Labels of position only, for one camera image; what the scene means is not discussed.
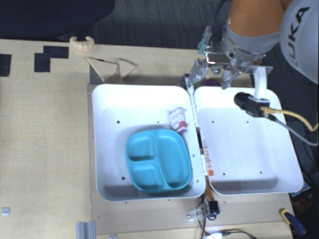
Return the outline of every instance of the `wooden table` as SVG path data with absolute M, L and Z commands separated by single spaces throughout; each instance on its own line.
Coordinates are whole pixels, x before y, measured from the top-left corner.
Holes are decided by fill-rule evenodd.
M 200 57 L 195 50 L 95 45 L 88 53 L 69 49 L 68 58 L 51 56 L 50 73 L 34 72 L 35 53 L 43 53 L 44 46 L 68 43 L 0 40 L 0 54 L 11 55 L 10 75 L 0 77 L 0 208 L 11 208 L 9 216 L 0 216 L 3 239 L 74 239 L 76 223 L 92 219 L 87 57 L 123 58 L 138 65 L 125 80 L 115 76 L 111 83 L 156 85 L 176 85 Z M 250 86 L 250 78 L 241 76 L 234 86 Z M 260 239 L 292 238 L 279 215 L 280 208 L 292 212 L 288 194 L 215 197 L 221 214 L 207 224 L 208 231 L 240 228 Z M 114 232 L 120 239 L 199 238 L 198 225 L 185 225 L 181 217 L 187 208 L 183 201 L 153 204 L 157 210 L 173 210 L 179 221 L 167 224 L 165 212 L 159 211 L 162 225 L 139 224 L 147 208 L 139 212 L 141 204 L 131 204 L 132 221 L 125 209 L 110 203 L 112 231 L 97 238 Z M 154 227 L 158 230 L 145 232 Z

